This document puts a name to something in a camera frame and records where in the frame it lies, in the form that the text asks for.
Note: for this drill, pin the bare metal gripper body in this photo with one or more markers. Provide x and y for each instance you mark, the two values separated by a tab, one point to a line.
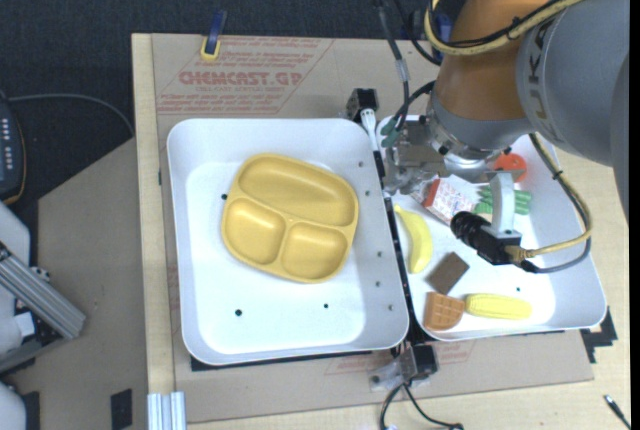
417	150

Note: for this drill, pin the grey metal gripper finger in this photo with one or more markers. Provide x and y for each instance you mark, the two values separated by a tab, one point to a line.
395	184
419	179

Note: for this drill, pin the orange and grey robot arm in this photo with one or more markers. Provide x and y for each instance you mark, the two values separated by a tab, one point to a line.
570	83

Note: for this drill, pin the white and red carton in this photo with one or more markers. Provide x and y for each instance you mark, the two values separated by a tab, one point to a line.
447	200

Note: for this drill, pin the yellow banana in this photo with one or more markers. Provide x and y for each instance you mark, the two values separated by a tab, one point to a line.
420	238

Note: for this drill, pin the orange round toy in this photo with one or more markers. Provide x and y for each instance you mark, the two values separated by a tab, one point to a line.
512	163

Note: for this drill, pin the brown biscuit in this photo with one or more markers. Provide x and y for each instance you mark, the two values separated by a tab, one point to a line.
448	273

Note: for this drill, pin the green toy vegetable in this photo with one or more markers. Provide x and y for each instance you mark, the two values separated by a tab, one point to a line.
520	201

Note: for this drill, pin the yellow divided plate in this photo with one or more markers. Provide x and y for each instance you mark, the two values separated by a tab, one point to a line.
290	218

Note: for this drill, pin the orange waffle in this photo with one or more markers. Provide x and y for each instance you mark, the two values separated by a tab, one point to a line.
442	311

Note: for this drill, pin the brown cardboard board red print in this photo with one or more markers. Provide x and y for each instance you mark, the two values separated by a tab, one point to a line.
310	68

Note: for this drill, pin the yellow corn cob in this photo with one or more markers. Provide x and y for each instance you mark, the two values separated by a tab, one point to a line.
497	306

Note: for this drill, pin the white plastic tray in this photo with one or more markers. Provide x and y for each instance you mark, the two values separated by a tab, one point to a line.
280	318
560	288

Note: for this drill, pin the black cylinder on white bracket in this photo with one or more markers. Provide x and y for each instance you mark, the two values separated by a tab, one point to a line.
495	243

